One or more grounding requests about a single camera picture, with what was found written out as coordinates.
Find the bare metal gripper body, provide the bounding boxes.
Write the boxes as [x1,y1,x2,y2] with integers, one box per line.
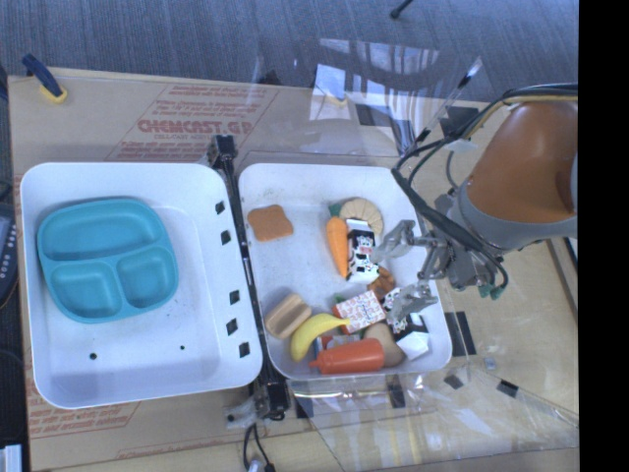
[416,235,498,292]

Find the cow print milk carton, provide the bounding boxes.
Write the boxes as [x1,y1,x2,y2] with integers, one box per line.
[344,218,381,284]

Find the black and white carton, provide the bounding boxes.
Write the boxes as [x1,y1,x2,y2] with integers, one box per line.
[391,312,431,362]

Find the beige croissant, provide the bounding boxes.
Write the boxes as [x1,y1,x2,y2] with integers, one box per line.
[338,197,385,236]

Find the beige bread roll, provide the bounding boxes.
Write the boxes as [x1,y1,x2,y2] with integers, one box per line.
[363,322,407,369]

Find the orange and white patterned carton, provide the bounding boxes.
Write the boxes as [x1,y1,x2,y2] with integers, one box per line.
[331,289,387,335]

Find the orange carrot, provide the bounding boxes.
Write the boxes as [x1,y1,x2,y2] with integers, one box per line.
[325,203,352,280]

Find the orange sauce bottle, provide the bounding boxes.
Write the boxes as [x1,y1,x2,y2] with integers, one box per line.
[308,337,386,376]

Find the white plastic tray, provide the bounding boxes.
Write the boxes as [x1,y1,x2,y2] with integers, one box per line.
[237,162,453,382]
[19,161,263,410]

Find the yellow banana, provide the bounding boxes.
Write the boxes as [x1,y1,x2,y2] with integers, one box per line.
[289,312,352,363]

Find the beige hot dog bun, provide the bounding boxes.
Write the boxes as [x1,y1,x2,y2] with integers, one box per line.
[263,292,313,340]

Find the orange toast slice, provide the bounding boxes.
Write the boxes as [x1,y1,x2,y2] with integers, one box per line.
[247,204,295,243]

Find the blue divided plate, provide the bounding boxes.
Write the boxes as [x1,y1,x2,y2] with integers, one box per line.
[35,197,180,325]

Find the brown cardboard board red print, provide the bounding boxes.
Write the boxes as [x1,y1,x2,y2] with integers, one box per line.
[7,66,579,471]

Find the black block with thin wires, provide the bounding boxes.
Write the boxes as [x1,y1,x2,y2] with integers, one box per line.
[205,134,240,167]
[251,380,292,421]

